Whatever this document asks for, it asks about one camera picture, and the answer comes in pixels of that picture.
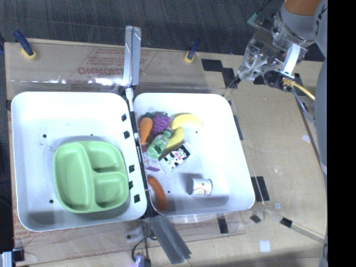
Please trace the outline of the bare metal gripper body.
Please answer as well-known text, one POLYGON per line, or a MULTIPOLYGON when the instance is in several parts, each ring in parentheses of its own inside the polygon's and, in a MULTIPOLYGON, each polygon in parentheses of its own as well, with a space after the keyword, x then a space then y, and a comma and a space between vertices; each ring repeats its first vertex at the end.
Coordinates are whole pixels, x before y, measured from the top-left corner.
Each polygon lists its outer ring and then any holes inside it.
POLYGON ((297 63, 300 63, 309 47, 315 42, 313 16, 299 15, 280 9, 267 19, 255 20, 255 32, 248 43, 248 64, 264 61, 265 64, 283 63, 292 45, 300 47, 297 63))

